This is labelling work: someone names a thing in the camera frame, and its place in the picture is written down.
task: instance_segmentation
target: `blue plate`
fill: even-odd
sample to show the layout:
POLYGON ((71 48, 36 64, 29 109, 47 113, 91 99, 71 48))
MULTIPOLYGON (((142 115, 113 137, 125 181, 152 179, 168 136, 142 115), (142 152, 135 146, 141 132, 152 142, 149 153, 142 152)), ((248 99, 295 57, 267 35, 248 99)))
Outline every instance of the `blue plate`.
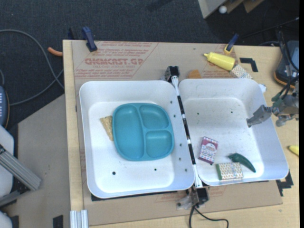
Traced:
POLYGON ((157 160, 173 150, 172 124, 159 105, 123 104, 113 113, 112 128, 116 149, 127 160, 157 160))

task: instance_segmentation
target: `green pepper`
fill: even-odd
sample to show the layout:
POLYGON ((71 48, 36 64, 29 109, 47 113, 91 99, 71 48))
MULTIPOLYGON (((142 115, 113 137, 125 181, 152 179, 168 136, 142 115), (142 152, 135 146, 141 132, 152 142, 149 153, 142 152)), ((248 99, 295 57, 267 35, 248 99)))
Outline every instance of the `green pepper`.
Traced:
POLYGON ((253 164, 245 156, 238 153, 234 153, 234 154, 230 154, 228 157, 233 162, 239 162, 240 164, 249 168, 251 171, 256 172, 256 169, 253 166, 253 164))

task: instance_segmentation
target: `yellow bottle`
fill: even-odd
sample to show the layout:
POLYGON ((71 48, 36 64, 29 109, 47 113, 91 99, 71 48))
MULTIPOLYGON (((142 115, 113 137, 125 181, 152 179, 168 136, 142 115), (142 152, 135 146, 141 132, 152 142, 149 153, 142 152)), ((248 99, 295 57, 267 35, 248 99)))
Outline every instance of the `yellow bottle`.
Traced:
POLYGON ((210 53, 205 53, 205 57, 207 57, 207 60, 225 70, 232 70, 234 64, 235 64, 235 59, 233 57, 225 56, 219 53, 215 52, 210 52, 210 53))

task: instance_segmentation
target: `black carpet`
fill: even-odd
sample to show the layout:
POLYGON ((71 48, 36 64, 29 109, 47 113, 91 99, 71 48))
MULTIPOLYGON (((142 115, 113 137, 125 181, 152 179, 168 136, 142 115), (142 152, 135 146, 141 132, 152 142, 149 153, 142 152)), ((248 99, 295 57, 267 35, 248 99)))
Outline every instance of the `black carpet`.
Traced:
MULTIPOLYGON (((47 52, 62 50, 68 30, 88 26, 95 40, 227 43, 235 33, 246 35, 299 16, 299 0, 265 0, 252 12, 239 5, 230 14, 215 11, 202 17, 198 0, 0 0, 0 70, 5 78, 10 107, 8 129, 44 107, 64 90, 55 82, 39 96, 63 60, 47 52)), ((284 25, 287 40, 299 39, 299 21, 284 25)), ((257 46, 276 41, 276 30, 240 37, 236 45, 257 46)))

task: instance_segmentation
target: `wooden table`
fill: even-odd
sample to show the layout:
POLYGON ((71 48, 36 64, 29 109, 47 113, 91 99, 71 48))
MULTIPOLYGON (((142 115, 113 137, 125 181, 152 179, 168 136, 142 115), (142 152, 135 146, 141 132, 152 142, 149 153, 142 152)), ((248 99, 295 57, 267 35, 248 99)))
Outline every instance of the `wooden table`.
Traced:
MULTIPOLYGON (((234 50, 237 57, 249 57, 253 58, 256 61, 259 72, 254 74, 254 80, 267 86, 267 91, 264 93, 264 96, 267 104, 271 105, 271 98, 275 96, 276 93, 278 93, 282 88, 282 86, 278 84, 273 78, 273 72, 278 65, 281 55, 280 49, 276 47, 234 46, 234 50)), ((76 96, 74 85, 72 41, 63 41, 63 55, 70 181, 70 206, 71 210, 81 211, 84 209, 84 200, 81 180, 77 117, 75 112, 76 96)), ((241 64, 241 66, 248 71, 251 70, 250 64, 241 64)), ((275 122, 276 119, 277 118, 273 115, 272 120, 275 122)), ((289 121, 283 127, 276 127, 276 131, 281 145, 284 149, 290 173, 294 182, 294 185, 290 189, 284 189, 284 196, 282 197, 283 204, 260 208, 237 209, 233 211, 208 213, 207 216, 209 218, 225 218, 229 221, 229 227, 234 228, 300 227, 299 157, 290 152, 287 148, 289 145, 299 144, 298 121, 289 121)), ((189 216, 178 216, 171 218, 150 219, 143 221, 94 226, 94 228, 188 227, 188 218, 189 216)), ((205 220, 200 215, 195 214, 192 219, 192 226, 205 228, 223 228, 226 227, 226 223, 205 220)))

